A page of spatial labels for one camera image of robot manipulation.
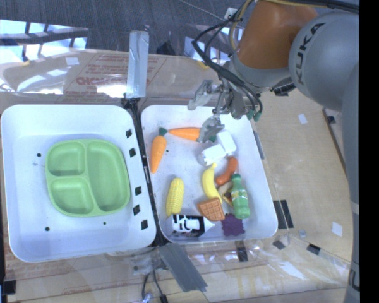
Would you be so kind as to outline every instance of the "yellow corn cob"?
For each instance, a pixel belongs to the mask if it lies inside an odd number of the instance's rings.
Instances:
[[[174,178],[170,183],[169,194],[165,203],[165,212],[169,217],[172,214],[179,214],[184,200],[184,181],[179,177]]]

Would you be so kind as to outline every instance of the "clear plastic sheet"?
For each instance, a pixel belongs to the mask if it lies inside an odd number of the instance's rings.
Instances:
[[[121,105],[128,32],[22,21],[3,21],[0,28],[0,112],[22,103]],[[191,50],[190,33],[197,30],[188,25],[185,44],[172,40],[174,49],[183,47],[180,56],[154,54],[150,46],[146,96],[139,110],[152,104],[188,104],[203,80],[219,84],[216,73]],[[109,39],[101,44],[99,37]],[[214,47],[222,63],[229,52],[223,45]],[[352,247],[347,181],[322,108],[297,91],[288,98],[262,99],[264,116],[252,126],[261,143],[279,229],[267,239],[182,245],[208,284],[206,292],[187,294],[195,295],[195,302],[347,286]],[[5,217],[4,196],[3,213]],[[148,298],[160,296],[159,287],[166,295],[182,293],[157,247],[30,264],[12,254],[5,219],[4,240],[6,279],[17,281],[9,302],[46,302],[50,297],[142,302],[144,287]]]

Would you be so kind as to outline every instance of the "orange carrot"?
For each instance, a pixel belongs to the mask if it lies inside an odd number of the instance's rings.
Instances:
[[[152,152],[150,153],[150,171],[154,174],[159,168],[159,164],[164,155],[165,148],[167,147],[167,140],[164,135],[167,130],[164,128],[159,129],[159,135],[153,139]]]
[[[170,129],[169,133],[173,134],[174,136],[196,141],[200,136],[200,130],[201,128],[196,127],[176,128]]]
[[[225,172],[222,175],[215,178],[215,183],[218,186],[221,186],[229,182],[231,176],[233,175],[233,173],[236,171],[238,167],[239,162],[237,159],[235,159],[233,156],[229,156],[228,159],[229,161],[227,162],[227,167],[226,167]]]

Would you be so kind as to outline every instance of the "toy carrot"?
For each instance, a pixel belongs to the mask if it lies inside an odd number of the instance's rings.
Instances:
[[[185,127],[185,128],[170,129],[169,133],[177,137],[181,137],[181,138],[185,138],[185,139],[193,140],[193,141],[198,141],[198,138],[200,137],[200,131],[201,131],[201,128]],[[211,136],[209,140],[214,143],[216,141],[216,136]]]
[[[159,135],[153,139],[152,152],[150,153],[150,171],[154,174],[159,168],[165,148],[167,147],[167,140],[164,135],[167,130],[164,128],[159,129]]]

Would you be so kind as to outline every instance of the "cardboard box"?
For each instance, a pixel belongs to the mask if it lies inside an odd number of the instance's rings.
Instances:
[[[15,104],[119,105],[126,93],[128,52],[43,45],[39,56],[23,62],[22,48],[0,46],[0,114]],[[199,61],[150,54],[146,97],[141,101],[189,100],[203,80],[220,84],[216,73]]]

